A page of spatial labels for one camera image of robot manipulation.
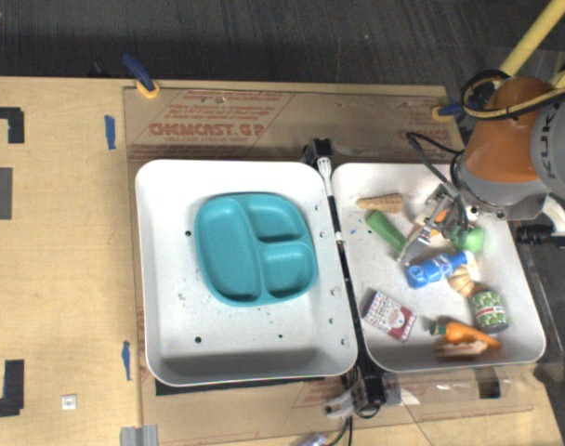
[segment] toy carrot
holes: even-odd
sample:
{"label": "toy carrot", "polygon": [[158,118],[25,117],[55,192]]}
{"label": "toy carrot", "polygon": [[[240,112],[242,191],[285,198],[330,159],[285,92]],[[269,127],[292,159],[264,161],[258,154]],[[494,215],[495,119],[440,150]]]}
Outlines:
{"label": "toy carrot", "polygon": [[448,322],[445,325],[433,322],[430,332],[431,335],[444,335],[445,339],[451,344],[462,342],[470,344],[475,340],[482,340],[487,343],[487,348],[500,348],[502,346],[501,342],[489,337],[484,332],[456,321]]}

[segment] teal tray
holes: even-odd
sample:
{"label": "teal tray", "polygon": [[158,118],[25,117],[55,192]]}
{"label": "teal tray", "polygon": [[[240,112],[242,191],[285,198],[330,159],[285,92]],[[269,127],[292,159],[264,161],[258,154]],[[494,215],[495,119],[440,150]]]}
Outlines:
{"label": "teal tray", "polygon": [[208,289],[231,306],[293,299],[307,292],[318,276],[305,219],[279,195],[213,198],[198,211],[194,230]]}

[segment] wooden table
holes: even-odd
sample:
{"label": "wooden table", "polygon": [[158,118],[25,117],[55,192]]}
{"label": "wooden table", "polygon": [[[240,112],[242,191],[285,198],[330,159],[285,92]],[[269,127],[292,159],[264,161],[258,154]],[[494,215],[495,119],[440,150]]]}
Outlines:
{"label": "wooden table", "polygon": [[[0,77],[0,106],[20,107],[25,114],[24,144],[8,144],[7,121],[0,120],[0,167],[13,169],[12,218],[0,220],[0,398],[5,361],[24,360],[24,408],[20,415],[0,418],[0,444],[119,444],[123,426],[144,424],[123,101],[123,89],[132,85],[129,80]],[[334,90],[326,85],[217,86]],[[392,87],[344,89],[384,93]],[[442,93],[437,87],[402,89],[417,90]],[[111,151],[107,114],[116,124]],[[131,351],[130,381],[124,341]],[[530,371],[521,378],[530,410],[419,426],[360,424],[353,444],[561,444],[543,385]],[[63,410],[61,398],[71,394],[77,396],[77,408]],[[276,421],[264,415],[265,424]],[[288,435],[294,432],[288,425]],[[238,444],[294,441],[297,437]],[[169,442],[200,443],[210,441]]]}

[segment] soda can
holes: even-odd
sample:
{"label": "soda can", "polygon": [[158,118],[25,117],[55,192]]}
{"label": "soda can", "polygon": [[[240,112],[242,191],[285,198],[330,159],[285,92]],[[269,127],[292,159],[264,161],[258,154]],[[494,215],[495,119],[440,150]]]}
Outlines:
{"label": "soda can", "polygon": [[483,291],[470,298],[470,306],[477,326],[485,334],[496,334],[507,329],[506,310],[502,297],[495,291]]}

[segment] green ball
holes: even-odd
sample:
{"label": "green ball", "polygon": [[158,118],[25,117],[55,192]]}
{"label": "green ball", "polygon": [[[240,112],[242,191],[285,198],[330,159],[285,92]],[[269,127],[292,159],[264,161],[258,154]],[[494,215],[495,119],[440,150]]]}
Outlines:
{"label": "green ball", "polygon": [[475,227],[468,233],[464,243],[460,243],[460,241],[456,238],[452,241],[452,245],[459,251],[467,250],[471,253],[478,253],[480,248],[483,246],[484,237],[485,234],[483,233],[482,228]]}

